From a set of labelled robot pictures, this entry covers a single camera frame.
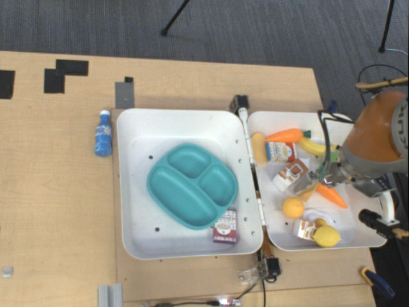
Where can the blue and red packet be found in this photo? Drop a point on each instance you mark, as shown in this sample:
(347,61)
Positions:
(281,151)

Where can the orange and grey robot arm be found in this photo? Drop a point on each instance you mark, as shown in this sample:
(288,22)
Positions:
(370,133)

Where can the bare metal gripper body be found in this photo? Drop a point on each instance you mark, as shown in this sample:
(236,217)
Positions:
(336,174)

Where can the large brown and white carton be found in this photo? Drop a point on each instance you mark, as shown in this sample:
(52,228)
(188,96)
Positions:
(287,175)

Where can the orange carrot with green top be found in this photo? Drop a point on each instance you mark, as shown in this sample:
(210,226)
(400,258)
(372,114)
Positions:
(284,135)

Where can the white plastic tray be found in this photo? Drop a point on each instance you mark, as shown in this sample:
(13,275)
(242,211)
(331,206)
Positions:
(358,229)
(179,245)

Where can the black cylinder on white bracket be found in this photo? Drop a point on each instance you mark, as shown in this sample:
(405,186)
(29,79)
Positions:
(375,222)

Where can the tan toy wedge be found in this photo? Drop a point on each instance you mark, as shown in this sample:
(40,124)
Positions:
(307,195)

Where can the tan toy bread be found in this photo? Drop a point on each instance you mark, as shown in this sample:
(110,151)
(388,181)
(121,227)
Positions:
(259,147)

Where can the maroon and white carton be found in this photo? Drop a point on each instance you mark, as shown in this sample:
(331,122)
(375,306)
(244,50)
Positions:
(225,227)

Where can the teal divided plate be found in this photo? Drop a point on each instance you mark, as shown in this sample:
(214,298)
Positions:
(188,190)

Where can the yellow lemon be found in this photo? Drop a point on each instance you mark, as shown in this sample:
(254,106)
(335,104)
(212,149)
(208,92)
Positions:
(326,236)

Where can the yellow banana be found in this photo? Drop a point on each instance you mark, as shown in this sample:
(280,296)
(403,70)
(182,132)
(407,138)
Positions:
(311,146)

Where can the white fried egg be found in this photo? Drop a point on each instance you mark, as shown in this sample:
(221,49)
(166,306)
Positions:
(314,214)

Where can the blue plastic bottle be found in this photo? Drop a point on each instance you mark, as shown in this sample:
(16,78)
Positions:
(103,136)

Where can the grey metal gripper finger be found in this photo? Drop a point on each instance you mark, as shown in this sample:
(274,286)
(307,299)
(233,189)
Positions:
(305,184)
(328,181)

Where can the orange ball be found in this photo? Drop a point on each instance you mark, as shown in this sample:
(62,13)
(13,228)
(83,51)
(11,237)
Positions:
(293,207)

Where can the small brown and white carton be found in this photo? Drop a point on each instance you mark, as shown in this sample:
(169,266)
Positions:
(303,229)

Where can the thin black and white rod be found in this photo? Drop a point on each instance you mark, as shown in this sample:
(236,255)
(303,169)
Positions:
(246,133)

